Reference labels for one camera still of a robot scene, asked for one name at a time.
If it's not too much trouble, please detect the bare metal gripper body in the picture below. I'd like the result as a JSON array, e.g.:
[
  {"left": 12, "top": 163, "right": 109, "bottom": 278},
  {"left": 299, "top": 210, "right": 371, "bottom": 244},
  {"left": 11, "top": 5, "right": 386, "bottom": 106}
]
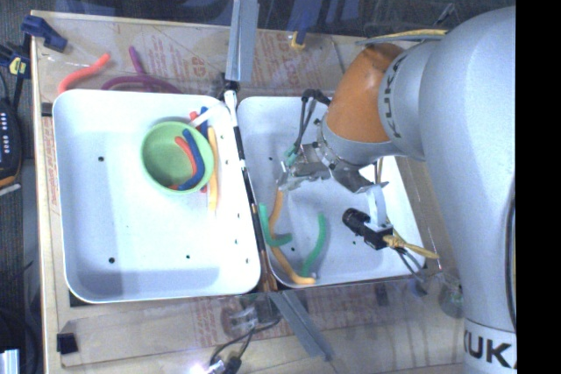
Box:
[{"left": 288, "top": 142, "right": 366, "bottom": 194}]

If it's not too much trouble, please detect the green flexible tube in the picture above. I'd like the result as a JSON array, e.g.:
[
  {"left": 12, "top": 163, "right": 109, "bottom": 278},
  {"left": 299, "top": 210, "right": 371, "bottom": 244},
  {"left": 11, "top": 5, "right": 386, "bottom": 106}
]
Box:
[
  {"left": 301, "top": 211, "right": 329, "bottom": 279},
  {"left": 258, "top": 202, "right": 294, "bottom": 248}
]

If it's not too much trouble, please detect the thin black and white rod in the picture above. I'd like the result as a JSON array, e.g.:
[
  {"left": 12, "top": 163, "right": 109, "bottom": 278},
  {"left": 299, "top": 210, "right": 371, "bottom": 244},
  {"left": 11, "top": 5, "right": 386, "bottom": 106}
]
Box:
[{"left": 223, "top": 88, "right": 278, "bottom": 293}]

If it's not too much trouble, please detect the white plastic tray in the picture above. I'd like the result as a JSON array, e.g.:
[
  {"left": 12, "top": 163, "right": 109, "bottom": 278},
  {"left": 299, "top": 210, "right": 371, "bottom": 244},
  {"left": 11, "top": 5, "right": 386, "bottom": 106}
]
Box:
[
  {"left": 51, "top": 88, "right": 263, "bottom": 305},
  {"left": 236, "top": 95, "right": 428, "bottom": 291}
]

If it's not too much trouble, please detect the blue flexible tube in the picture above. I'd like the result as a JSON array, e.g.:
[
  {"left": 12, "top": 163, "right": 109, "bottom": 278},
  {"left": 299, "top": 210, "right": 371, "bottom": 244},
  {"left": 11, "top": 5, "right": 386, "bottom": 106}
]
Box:
[{"left": 176, "top": 105, "right": 212, "bottom": 193}]

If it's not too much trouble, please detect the white flexible tube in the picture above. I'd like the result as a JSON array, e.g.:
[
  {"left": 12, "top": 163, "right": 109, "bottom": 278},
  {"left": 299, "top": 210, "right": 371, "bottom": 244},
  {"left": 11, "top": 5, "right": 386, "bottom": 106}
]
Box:
[{"left": 188, "top": 102, "right": 230, "bottom": 129}]

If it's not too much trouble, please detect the green bowl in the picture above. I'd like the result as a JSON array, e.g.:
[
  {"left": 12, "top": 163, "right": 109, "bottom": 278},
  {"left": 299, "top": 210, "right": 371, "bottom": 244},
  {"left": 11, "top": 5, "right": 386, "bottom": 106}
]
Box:
[{"left": 139, "top": 120, "right": 217, "bottom": 195}]

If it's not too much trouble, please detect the brown cardboard board red print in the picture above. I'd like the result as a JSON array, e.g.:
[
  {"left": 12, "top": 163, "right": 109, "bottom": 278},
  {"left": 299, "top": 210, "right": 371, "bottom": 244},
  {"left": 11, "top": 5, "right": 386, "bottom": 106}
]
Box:
[{"left": 33, "top": 11, "right": 461, "bottom": 369}]

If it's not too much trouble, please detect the purple flexible tube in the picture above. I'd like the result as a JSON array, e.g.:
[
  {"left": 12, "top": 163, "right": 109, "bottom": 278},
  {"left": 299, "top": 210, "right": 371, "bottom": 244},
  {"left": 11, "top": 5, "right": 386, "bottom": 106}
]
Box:
[{"left": 101, "top": 45, "right": 183, "bottom": 95}]

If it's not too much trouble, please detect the coral flexible tube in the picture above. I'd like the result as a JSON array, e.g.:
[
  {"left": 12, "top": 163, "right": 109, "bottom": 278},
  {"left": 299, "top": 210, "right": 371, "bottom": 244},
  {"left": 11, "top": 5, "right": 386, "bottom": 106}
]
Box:
[{"left": 57, "top": 52, "right": 112, "bottom": 95}]

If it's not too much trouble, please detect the black cylinder on white bracket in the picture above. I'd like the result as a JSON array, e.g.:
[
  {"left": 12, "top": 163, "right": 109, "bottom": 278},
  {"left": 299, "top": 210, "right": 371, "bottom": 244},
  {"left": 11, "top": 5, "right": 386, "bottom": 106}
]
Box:
[{"left": 341, "top": 183, "right": 395, "bottom": 251}]

